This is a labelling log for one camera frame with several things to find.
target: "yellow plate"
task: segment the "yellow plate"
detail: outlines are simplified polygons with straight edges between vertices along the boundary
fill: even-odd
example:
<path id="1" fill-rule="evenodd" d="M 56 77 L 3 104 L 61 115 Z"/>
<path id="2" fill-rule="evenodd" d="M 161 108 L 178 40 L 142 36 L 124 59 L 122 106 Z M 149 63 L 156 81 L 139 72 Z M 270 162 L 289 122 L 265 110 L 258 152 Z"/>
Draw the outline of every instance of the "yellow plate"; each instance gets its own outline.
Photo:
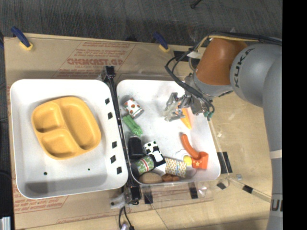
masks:
<path id="1" fill-rule="evenodd" d="M 101 140 L 91 110 L 77 97 L 63 97 L 41 104 L 32 112 L 31 120 L 43 150 L 57 160 L 89 152 Z"/>

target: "dark floor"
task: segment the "dark floor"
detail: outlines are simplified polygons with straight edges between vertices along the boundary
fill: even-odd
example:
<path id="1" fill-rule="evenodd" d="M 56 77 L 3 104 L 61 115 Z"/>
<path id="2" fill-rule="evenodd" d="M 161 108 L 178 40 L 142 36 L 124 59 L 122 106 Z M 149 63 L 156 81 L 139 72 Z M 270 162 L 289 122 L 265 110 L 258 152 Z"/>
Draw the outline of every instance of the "dark floor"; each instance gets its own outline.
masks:
<path id="1" fill-rule="evenodd" d="M 0 30 L 194 45 L 212 30 L 282 38 L 283 0 L 0 0 Z M 0 52 L 0 206 L 11 195 L 5 62 Z M 8 215 L 0 207 L 0 218 Z"/>

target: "orange toy carrot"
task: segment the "orange toy carrot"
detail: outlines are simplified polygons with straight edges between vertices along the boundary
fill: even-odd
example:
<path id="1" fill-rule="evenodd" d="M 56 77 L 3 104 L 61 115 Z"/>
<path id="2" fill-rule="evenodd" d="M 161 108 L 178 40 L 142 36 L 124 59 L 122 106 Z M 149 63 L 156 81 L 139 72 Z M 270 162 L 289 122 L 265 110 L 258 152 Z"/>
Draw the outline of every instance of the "orange toy carrot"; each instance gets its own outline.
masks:
<path id="1" fill-rule="evenodd" d="M 188 136 L 186 134 L 182 134 L 180 139 L 184 149 L 188 152 L 189 155 L 191 155 L 193 159 L 198 160 L 201 158 L 201 155 L 190 145 Z"/>
<path id="2" fill-rule="evenodd" d="M 185 124 L 186 127 L 188 127 L 188 129 L 192 129 L 192 125 L 189 119 L 189 114 L 186 108 L 182 108 L 182 113 L 185 117 L 181 118 L 181 121 Z"/>

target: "table surface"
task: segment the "table surface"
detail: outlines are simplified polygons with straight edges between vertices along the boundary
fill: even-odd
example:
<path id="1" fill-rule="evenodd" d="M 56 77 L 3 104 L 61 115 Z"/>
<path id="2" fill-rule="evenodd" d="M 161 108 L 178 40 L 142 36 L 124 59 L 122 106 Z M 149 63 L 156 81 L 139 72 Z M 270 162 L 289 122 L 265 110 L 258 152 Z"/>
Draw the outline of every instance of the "table surface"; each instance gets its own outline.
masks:
<path id="1" fill-rule="evenodd" d="M 170 52 L 165 53 L 158 44 L 37 34 L 26 36 L 34 45 L 29 52 L 18 45 L 17 38 L 5 38 L 8 92 L 19 79 L 79 78 L 82 74 L 95 79 L 101 72 L 102 62 L 113 63 L 116 82 L 124 79 L 170 80 L 164 69 L 165 63 L 173 57 L 174 51 L 184 52 L 189 47 L 170 46 Z M 82 64 L 89 58 L 92 65 Z M 190 71 L 188 63 L 181 62 L 175 74 L 183 78 Z M 214 99 L 213 104 L 216 112 L 211 129 L 216 149 L 227 154 L 231 172 L 221 174 L 209 186 L 197 185 L 200 187 L 198 193 L 210 194 L 199 199 L 189 198 L 186 189 L 179 189 L 178 195 L 165 195 L 169 190 L 166 188 L 156 194 L 158 200 L 153 204 L 145 204 L 142 199 L 139 206 L 128 206 L 128 217 L 135 229 L 265 229 L 272 169 L 263 110 L 244 102 L 234 93 Z M 13 147 L 11 150 L 14 178 Z M 224 190 L 216 187 L 220 181 L 226 185 Z M 242 190 L 245 185 L 253 188 L 253 193 Z M 118 229 L 119 210 L 109 206 L 109 199 L 119 195 L 118 190 L 45 201 L 23 197 L 15 180 L 13 190 L 16 229 Z"/>

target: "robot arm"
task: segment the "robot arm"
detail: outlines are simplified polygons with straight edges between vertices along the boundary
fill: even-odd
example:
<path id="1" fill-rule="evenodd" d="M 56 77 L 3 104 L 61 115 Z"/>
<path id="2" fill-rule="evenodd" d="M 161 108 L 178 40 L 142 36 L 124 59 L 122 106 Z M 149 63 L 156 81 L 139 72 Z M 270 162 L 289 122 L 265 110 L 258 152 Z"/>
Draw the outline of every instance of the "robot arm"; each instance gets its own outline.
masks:
<path id="1" fill-rule="evenodd" d="M 213 38 L 185 83 L 167 66 L 165 69 L 185 89 L 183 97 L 173 99 L 173 106 L 180 103 L 179 109 L 190 106 L 193 114 L 203 113 L 210 118 L 214 113 L 213 99 L 233 91 L 243 100 L 263 107 L 273 174 L 267 230 L 280 230 L 283 229 L 282 43 L 275 39 L 268 42 L 247 46 L 242 40 Z"/>

